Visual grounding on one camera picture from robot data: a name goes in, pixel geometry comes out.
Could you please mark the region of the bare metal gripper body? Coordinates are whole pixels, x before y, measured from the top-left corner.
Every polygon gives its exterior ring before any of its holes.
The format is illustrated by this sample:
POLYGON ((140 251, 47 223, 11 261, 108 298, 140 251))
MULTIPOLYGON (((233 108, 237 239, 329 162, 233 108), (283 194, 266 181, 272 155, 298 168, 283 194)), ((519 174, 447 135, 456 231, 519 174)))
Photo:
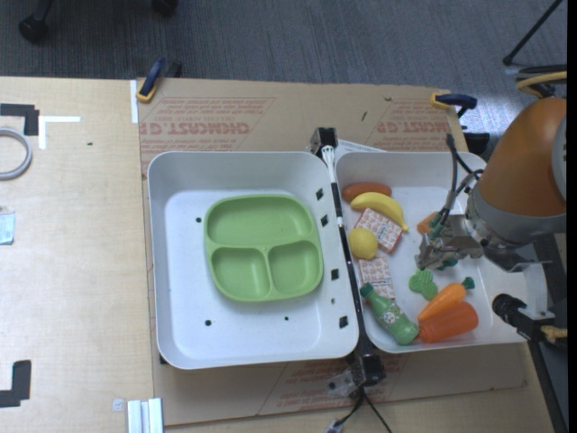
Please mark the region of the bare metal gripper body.
POLYGON ((456 263, 467 256, 479 258, 491 240, 484 224, 479 224, 469 214, 449 215, 446 218, 435 215, 428 222, 428 227, 429 247, 444 248, 445 263, 456 263))

